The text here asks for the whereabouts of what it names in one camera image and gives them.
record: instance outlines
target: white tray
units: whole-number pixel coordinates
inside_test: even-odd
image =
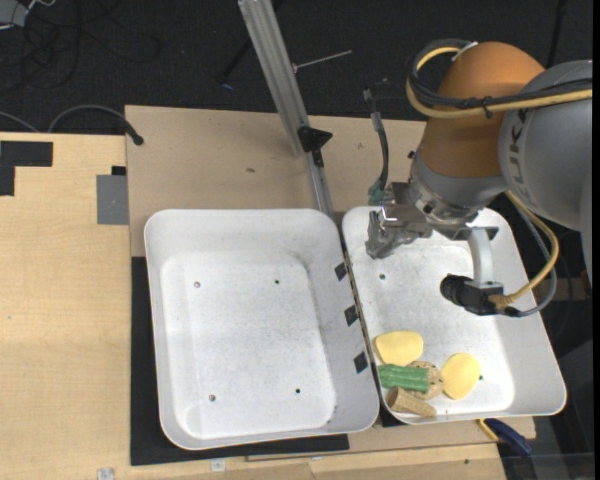
[[[371,259],[365,241],[372,210],[378,208],[354,208],[342,225],[369,339],[393,330],[414,330],[424,339],[421,359],[441,367],[450,355],[469,352],[482,365],[483,378],[465,399],[440,395],[430,401],[436,417],[393,415],[414,424],[559,412],[566,389],[540,314],[477,316],[443,298],[439,286],[448,273],[472,277],[466,242],[434,233],[399,247],[388,258]],[[495,278],[504,284],[505,293],[518,290],[528,278],[507,221],[485,209],[472,225],[500,229],[491,242]],[[531,293],[515,304],[521,310],[535,305]],[[381,364],[378,357],[375,361]],[[382,389],[383,398],[387,392]]]
[[[375,421],[377,389],[360,320],[346,318],[353,293],[329,218],[165,210],[148,220],[145,245],[160,421],[173,443],[200,450]]]

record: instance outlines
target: black bracket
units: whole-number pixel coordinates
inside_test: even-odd
[[[305,153],[311,152],[313,155],[313,163],[318,167],[324,167],[324,160],[320,149],[329,139],[333,137],[333,133],[323,130],[316,130],[310,126],[301,126],[298,128],[298,138]]]

